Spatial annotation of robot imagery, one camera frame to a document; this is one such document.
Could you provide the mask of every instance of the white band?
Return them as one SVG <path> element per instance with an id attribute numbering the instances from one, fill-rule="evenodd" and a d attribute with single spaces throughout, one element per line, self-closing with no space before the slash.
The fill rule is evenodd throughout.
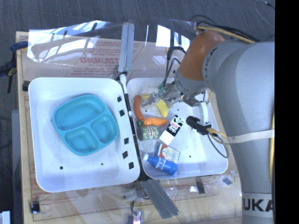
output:
<path id="1" fill-rule="evenodd" d="M 273 137 L 275 137 L 275 129 L 228 137 L 228 142 L 230 144 L 243 143 L 251 140 L 270 139 Z"/>

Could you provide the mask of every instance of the white tray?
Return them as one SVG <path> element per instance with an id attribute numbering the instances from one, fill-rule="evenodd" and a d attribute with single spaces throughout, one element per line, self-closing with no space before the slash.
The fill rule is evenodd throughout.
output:
<path id="1" fill-rule="evenodd" d="M 158 92 L 157 87 L 162 83 L 163 78 L 133 78 L 128 82 L 128 94 L 134 114 L 134 98 L 136 95 L 151 94 L 152 92 Z M 172 78 L 167 80 L 168 83 L 173 81 Z M 203 99 L 203 95 L 197 96 L 198 100 Z M 153 105 L 148 109 L 141 108 L 144 117 L 161 117 L 158 108 Z M 184 121 L 190 115 L 199 117 L 198 107 L 192 108 L 185 103 L 176 103 L 171 109 L 167 119 L 170 121 L 174 115 L 178 115 Z M 212 123 L 214 129 L 218 129 L 215 116 L 211 105 L 208 107 L 209 121 Z M 160 134 L 167 127 L 167 125 L 159 128 Z M 144 153 L 150 155 L 156 155 L 159 140 L 138 140 L 141 156 Z M 222 144 L 214 142 L 215 146 L 225 154 L 225 149 Z M 169 175 L 166 172 L 160 171 L 152 167 L 147 161 L 142 161 L 143 169 L 146 174 L 153 179 L 171 179 L 171 178 L 184 178 L 193 176 L 205 176 L 215 175 L 223 173 L 228 167 L 228 160 L 220 156 L 214 147 L 211 145 L 207 136 L 202 136 L 194 129 L 191 129 L 186 123 L 183 124 L 174 140 L 170 143 L 170 147 L 173 147 L 180 151 L 180 157 L 178 160 L 178 170 L 174 175 Z"/>
<path id="2" fill-rule="evenodd" d="M 93 94 L 110 109 L 120 133 L 107 147 L 74 154 L 52 123 L 54 110 L 75 97 Z M 29 85 L 36 180 L 47 192 L 134 182 L 140 174 L 126 103 L 120 84 L 108 78 L 37 78 Z"/>

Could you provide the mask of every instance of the bottle cap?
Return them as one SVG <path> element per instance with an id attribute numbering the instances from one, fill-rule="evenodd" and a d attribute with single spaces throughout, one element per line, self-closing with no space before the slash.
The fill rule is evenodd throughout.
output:
<path id="1" fill-rule="evenodd" d="M 143 161 L 147 161 L 148 158 L 149 158 L 149 154 L 145 154 L 145 155 L 143 156 Z"/>

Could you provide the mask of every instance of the blue bottle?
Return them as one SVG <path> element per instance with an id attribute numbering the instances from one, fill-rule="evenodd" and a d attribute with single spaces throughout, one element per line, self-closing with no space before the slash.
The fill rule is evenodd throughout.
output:
<path id="1" fill-rule="evenodd" d="M 176 163 L 158 156 L 152 157 L 149 154 L 145 154 L 143 156 L 143 160 L 150 162 L 153 167 L 162 170 L 170 175 L 173 175 L 178 169 L 178 165 Z"/>

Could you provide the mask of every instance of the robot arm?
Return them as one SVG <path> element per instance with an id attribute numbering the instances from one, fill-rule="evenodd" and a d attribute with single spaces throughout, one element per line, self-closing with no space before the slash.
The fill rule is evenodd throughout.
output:
<path id="1" fill-rule="evenodd" d="M 215 93 L 240 174 L 243 224 L 273 223 L 271 135 L 260 134 L 272 129 L 274 49 L 274 42 L 226 41 L 216 32 L 201 32 L 161 96 L 171 102 L 169 94 L 176 93 L 188 105 L 199 106 L 195 96 L 206 89 Z"/>

